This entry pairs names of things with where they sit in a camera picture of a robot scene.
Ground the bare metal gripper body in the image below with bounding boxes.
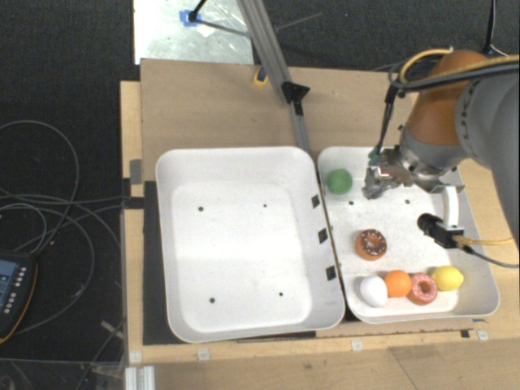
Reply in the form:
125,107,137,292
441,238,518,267
373,146,453,193

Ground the green ball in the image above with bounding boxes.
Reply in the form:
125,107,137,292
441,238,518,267
326,168,353,196

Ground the white plastic tray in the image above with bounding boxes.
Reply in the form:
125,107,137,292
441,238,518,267
155,145,347,344
316,145,501,325

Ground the chocolate doughnut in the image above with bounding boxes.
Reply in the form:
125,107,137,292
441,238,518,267
355,228,388,262

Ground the orange fruit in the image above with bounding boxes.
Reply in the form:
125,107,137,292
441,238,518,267
383,270,414,299

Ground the white egg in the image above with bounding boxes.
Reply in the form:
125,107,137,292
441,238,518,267
359,275,388,309

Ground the yellow lemon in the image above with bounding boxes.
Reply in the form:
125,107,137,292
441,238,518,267
430,265,465,293

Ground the pink doughnut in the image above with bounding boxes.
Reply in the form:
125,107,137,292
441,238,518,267
406,272,440,306

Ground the brown cardboard board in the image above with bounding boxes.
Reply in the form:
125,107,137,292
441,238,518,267
140,58,493,346

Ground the black cylinder on white bracket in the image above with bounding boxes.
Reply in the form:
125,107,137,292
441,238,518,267
417,183,466,249

